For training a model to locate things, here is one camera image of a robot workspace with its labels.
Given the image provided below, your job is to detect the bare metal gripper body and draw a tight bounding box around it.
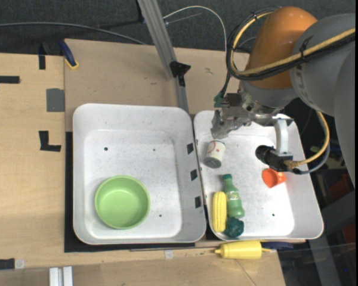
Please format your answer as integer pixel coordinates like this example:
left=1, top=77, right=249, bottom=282
left=220, top=92, right=285, bottom=127

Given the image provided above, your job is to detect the white can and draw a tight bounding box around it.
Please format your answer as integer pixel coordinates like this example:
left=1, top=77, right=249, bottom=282
left=203, top=140, right=227, bottom=169

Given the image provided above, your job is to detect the orange cup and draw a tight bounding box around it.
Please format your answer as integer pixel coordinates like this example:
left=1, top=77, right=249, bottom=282
left=261, top=167, right=287, bottom=189

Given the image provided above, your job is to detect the green bottle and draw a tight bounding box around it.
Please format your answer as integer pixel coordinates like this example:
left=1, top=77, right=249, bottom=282
left=221, top=173, right=246, bottom=219

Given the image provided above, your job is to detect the yellow corn cob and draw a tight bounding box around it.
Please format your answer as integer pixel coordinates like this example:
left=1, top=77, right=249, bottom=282
left=212, top=191, right=228, bottom=233

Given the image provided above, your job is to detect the white plastic tray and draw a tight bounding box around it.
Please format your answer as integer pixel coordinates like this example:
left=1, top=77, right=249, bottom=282
left=72, top=102, right=207, bottom=245
left=193, top=109, right=325, bottom=241

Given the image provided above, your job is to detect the green broccoli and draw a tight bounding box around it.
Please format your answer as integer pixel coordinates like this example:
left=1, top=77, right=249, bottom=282
left=223, top=217, right=245, bottom=238

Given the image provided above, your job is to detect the green bowl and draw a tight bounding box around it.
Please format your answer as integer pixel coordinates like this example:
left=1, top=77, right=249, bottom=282
left=94, top=175, right=152, bottom=230

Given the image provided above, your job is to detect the yellow mustard bottle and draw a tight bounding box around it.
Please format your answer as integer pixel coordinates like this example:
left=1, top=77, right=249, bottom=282
left=214, top=240, right=272, bottom=260

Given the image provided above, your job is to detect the black cylinder on white bracket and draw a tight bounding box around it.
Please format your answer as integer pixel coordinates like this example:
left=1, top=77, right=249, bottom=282
left=255, top=117, right=295, bottom=173

